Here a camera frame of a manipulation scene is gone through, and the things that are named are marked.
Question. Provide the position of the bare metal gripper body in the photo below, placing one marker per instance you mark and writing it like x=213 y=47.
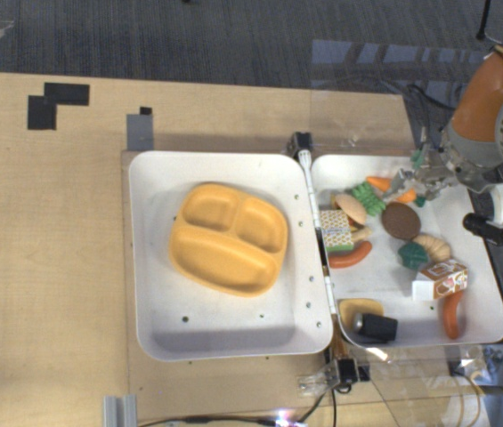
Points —
x=449 y=174

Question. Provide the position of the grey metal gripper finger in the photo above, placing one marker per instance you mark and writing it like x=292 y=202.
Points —
x=433 y=189
x=402 y=179

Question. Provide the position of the orange carrot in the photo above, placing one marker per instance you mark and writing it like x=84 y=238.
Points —
x=380 y=182

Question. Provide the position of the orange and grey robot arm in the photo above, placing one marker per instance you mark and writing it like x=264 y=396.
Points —
x=478 y=105

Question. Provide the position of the green grapes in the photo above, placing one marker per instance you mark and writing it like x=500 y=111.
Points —
x=369 y=198

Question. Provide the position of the brown round biscuit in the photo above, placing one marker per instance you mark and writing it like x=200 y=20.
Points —
x=401 y=220

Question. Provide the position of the beige croissant bread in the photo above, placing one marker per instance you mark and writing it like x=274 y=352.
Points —
x=435 y=245

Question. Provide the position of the tan round biscuit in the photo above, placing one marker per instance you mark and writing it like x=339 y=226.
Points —
x=351 y=207

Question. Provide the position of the beige chicken drumstick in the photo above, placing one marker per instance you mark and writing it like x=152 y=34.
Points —
x=361 y=234

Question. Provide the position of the green broccoli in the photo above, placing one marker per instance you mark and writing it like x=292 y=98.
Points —
x=412 y=256

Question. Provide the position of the yellow patterned white carton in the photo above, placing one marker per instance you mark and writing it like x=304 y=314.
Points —
x=335 y=231

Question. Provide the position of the orange patterned white carton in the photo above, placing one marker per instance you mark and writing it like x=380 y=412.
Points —
x=444 y=280

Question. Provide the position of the thin black and white rod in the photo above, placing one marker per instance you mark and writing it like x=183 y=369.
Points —
x=312 y=198

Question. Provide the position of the orange sausage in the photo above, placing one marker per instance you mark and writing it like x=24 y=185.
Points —
x=452 y=316
x=351 y=256

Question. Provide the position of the white plastic tray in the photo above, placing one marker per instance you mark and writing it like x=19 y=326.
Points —
x=153 y=260
x=380 y=283

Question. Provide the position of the yellow bread slice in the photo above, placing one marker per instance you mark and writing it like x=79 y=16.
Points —
x=358 y=307

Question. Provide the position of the black can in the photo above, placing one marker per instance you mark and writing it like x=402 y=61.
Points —
x=380 y=327

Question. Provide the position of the orange divided plate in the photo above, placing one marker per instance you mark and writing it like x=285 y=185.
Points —
x=229 y=243

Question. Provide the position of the black cylinder on white bracket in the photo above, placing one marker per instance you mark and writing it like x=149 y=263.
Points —
x=484 y=227

